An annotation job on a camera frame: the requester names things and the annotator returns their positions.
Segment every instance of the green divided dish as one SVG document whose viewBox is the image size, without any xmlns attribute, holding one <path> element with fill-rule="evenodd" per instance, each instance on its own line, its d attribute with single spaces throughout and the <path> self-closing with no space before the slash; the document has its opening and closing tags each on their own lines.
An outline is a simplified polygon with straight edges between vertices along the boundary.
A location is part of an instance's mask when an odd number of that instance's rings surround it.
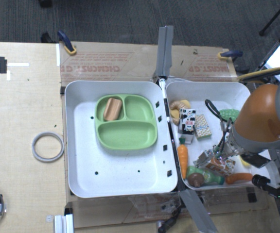
<svg viewBox="0 0 280 233">
<path fill-rule="evenodd" d="M 109 98 L 122 101 L 119 117 L 105 121 L 103 113 Z M 153 107 L 139 95 L 107 95 L 97 101 L 95 109 L 96 133 L 100 143 L 110 150 L 140 150 L 150 147 L 158 136 Z"/>
</svg>

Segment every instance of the toy carrot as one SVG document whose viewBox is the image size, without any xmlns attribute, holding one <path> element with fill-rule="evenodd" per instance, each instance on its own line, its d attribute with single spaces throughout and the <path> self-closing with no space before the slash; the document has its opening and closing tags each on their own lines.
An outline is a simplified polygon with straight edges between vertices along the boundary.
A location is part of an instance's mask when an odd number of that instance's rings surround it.
<svg viewBox="0 0 280 233">
<path fill-rule="evenodd" d="M 179 138 L 180 146 L 177 148 L 182 178 L 185 179 L 188 168 L 188 148 L 184 145 L 185 138 Z"/>
<path fill-rule="evenodd" d="M 252 180 L 252 174 L 251 173 L 233 173 L 226 177 L 226 183 L 227 184 L 233 184 L 236 181 L 251 181 Z"/>
</svg>

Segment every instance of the table surface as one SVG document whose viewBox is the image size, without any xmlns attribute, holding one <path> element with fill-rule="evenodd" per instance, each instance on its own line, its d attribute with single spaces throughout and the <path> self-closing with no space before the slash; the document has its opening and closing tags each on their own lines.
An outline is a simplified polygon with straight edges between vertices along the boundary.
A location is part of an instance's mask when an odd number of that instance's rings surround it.
<svg viewBox="0 0 280 233">
<path fill-rule="evenodd" d="M 7 212 L 0 233 L 50 233 L 48 216 L 63 215 L 66 205 L 65 162 L 61 157 L 43 163 L 32 155 L 31 144 L 40 132 L 63 136 L 60 65 L 57 44 L 0 42 L 0 56 L 8 63 L 10 79 L 0 74 L 0 193 Z M 28 67 L 16 64 L 28 63 Z M 44 137 L 39 153 L 52 157 L 59 143 Z M 280 232 L 280 216 L 272 197 L 268 209 L 211 215 L 219 232 Z M 80 233 L 155 233 L 156 222 L 76 229 Z M 169 233 L 198 232 L 192 218 L 179 218 Z"/>
</svg>

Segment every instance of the metal ring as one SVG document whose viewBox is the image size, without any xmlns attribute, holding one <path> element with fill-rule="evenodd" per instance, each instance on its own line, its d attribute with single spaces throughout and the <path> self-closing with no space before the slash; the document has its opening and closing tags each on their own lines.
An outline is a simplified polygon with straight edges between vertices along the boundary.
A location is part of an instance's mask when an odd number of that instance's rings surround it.
<svg viewBox="0 0 280 233">
<path fill-rule="evenodd" d="M 36 152 L 35 150 L 35 144 L 36 142 L 43 136 L 53 136 L 55 137 L 61 144 L 61 150 L 60 152 L 53 158 L 44 158 L 40 155 L 38 155 L 38 153 Z M 46 131 L 46 132 L 42 132 L 42 133 L 39 133 L 34 139 L 33 139 L 33 142 L 32 142 L 32 153 L 34 155 L 34 157 L 39 160 L 39 161 L 42 161 L 42 162 L 53 162 L 57 159 L 59 159 L 62 154 L 63 154 L 63 151 L 64 151 L 64 142 L 63 142 L 63 139 L 60 135 L 58 135 L 57 133 L 55 132 L 49 132 L 49 131 Z"/>
</svg>

